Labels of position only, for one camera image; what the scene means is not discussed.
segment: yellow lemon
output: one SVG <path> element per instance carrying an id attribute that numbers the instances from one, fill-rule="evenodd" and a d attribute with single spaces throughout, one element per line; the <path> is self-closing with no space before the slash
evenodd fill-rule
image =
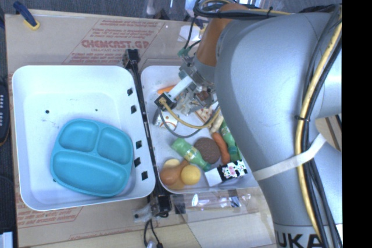
<path id="1" fill-rule="evenodd" d="M 181 180 L 186 185 L 194 185 L 199 182 L 201 177 L 200 169 L 197 166 L 189 164 L 182 169 Z"/>

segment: toy bottle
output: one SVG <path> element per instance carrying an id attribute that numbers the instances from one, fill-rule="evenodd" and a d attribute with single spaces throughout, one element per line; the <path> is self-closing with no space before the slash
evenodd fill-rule
<path id="1" fill-rule="evenodd" d="M 221 135 L 223 139 L 225 140 L 227 144 L 231 162 L 241 159 L 240 154 L 239 154 L 239 149 L 237 147 L 237 144 L 235 143 L 235 139 L 233 135 L 231 134 L 230 129 L 227 127 L 225 120 L 222 121 L 222 124 L 220 126 L 220 131 L 221 131 Z"/>
<path id="2" fill-rule="evenodd" d="M 210 163 L 206 162 L 200 151 L 185 141 L 185 139 L 177 138 L 174 143 L 171 145 L 171 148 L 177 153 L 182 155 L 188 162 L 194 163 L 197 166 L 200 166 L 203 171 L 210 170 Z"/>

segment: carrot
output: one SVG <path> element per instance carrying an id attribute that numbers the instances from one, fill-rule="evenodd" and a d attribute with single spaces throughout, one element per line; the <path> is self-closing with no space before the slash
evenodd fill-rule
<path id="1" fill-rule="evenodd" d="M 172 86 L 168 86 L 168 87 L 165 87 L 165 88 L 162 88 L 162 89 L 159 89 L 158 90 L 158 94 L 162 94 L 164 92 L 169 92 L 173 89 L 173 87 L 176 86 L 176 85 L 172 85 Z"/>
<path id="2" fill-rule="evenodd" d="M 225 143 L 222 135 L 220 135 L 218 132 L 214 132 L 212 133 L 212 138 L 217 143 L 220 149 L 222 164 L 228 164 L 230 162 L 230 154 L 227 149 L 227 144 Z"/>

